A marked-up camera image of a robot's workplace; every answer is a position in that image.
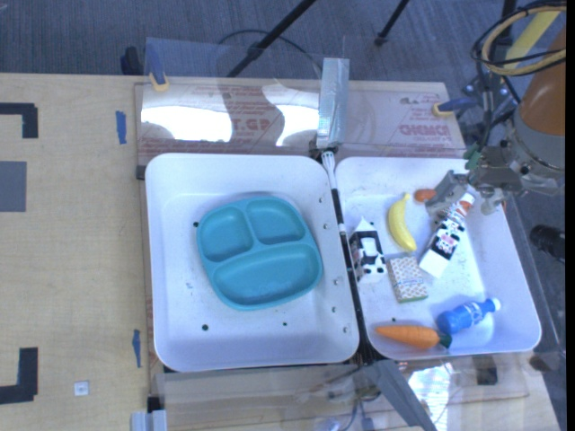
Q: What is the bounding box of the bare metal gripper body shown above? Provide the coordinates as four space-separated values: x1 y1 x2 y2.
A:
465 145 566 198

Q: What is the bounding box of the cow print bottle, orange cap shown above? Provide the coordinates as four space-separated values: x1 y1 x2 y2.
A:
418 191 477 280

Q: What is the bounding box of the yellow banana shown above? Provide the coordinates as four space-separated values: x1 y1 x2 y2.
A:
387 191 419 254

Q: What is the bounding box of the white plastic tray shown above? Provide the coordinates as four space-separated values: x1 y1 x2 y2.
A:
144 152 361 374
333 155 543 362

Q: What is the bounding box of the brown cardboard board, red print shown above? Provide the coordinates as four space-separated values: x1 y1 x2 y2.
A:
133 77 532 404

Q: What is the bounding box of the small patterned packet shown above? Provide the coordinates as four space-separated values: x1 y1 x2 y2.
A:
385 255 429 304

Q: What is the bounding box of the cow print milk carton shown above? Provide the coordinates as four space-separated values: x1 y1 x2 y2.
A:
349 216 388 283

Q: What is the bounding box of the blue bottle with white cap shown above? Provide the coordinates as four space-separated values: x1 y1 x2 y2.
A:
436 296 502 336

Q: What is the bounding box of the orange carrot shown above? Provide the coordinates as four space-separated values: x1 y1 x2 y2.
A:
375 324 453 350

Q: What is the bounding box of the blue divided plate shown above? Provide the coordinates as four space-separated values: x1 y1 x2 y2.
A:
195 196 324 312

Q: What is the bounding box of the black cylinder on white bracket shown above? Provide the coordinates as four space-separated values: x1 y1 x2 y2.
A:
528 224 567 265

